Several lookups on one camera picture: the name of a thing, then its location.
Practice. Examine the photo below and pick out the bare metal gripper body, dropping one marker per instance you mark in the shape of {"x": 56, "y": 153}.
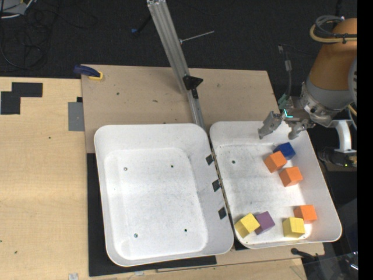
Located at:
{"x": 303, "y": 114}

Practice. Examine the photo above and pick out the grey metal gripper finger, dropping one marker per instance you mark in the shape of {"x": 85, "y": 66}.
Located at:
{"x": 297, "y": 129}
{"x": 269, "y": 125}

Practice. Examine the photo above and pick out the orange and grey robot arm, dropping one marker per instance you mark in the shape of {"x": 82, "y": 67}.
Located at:
{"x": 332, "y": 66}

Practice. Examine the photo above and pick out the blue cube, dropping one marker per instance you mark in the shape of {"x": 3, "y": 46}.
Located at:
{"x": 285, "y": 150}

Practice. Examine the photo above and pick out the orange cube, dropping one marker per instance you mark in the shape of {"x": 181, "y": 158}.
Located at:
{"x": 290, "y": 176}
{"x": 306, "y": 213}
{"x": 275, "y": 161}

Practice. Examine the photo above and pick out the white plastic tray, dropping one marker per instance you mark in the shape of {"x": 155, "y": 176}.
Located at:
{"x": 157, "y": 194}
{"x": 256, "y": 185}

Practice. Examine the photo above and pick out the purple cube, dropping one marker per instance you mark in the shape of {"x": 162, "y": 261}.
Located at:
{"x": 265, "y": 222}

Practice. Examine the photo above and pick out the yellow cube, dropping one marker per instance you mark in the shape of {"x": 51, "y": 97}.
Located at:
{"x": 247, "y": 224}
{"x": 293, "y": 227}

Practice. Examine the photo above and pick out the pale wooden board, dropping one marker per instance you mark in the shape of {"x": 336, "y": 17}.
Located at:
{"x": 140, "y": 98}

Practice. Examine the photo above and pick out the black cylinder on white bracket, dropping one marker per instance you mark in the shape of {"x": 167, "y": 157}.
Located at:
{"x": 341, "y": 153}

